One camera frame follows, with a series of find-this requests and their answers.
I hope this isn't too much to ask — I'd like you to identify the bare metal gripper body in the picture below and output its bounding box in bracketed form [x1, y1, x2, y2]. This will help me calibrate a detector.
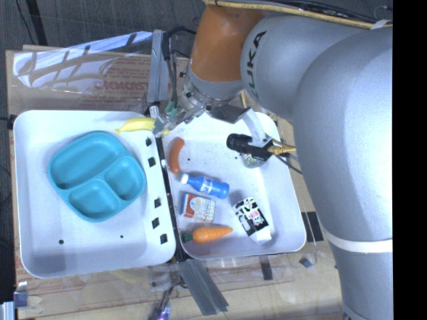
[162, 84, 211, 126]

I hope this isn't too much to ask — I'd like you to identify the yellow banana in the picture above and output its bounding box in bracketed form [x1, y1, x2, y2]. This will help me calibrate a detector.
[115, 117, 170, 137]

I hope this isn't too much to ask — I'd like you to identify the orange sausage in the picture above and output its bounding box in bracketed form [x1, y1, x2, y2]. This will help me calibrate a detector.
[168, 137, 186, 175]

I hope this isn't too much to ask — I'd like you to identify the blue bottle white cap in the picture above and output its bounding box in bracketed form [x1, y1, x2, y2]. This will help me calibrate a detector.
[180, 173, 230, 199]

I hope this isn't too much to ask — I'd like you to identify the blue divided plate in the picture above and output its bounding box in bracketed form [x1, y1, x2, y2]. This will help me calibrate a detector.
[47, 131, 147, 223]

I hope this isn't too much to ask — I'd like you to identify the orange and white carton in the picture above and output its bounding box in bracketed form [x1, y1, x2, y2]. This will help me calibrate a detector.
[179, 193, 216, 224]

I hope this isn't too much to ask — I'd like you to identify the orange carrot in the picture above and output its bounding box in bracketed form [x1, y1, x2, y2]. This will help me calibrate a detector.
[181, 226, 234, 245]

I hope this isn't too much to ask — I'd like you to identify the black and white cow carton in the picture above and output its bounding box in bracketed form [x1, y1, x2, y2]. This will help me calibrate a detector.
[232, 197, 273, 245]

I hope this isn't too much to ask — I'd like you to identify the white plastic tray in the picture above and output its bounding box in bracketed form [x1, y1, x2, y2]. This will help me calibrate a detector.
[161, 110, 307, 261]
[12, 109, 177, 279]

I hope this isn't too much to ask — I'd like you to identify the brown cardboard board red print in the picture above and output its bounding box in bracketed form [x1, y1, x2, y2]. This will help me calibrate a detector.
[5, 45, 344, 320]

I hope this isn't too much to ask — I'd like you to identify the black cylinder on white bracket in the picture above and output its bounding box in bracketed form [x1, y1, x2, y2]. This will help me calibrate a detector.
[226, 110, 274, 162]

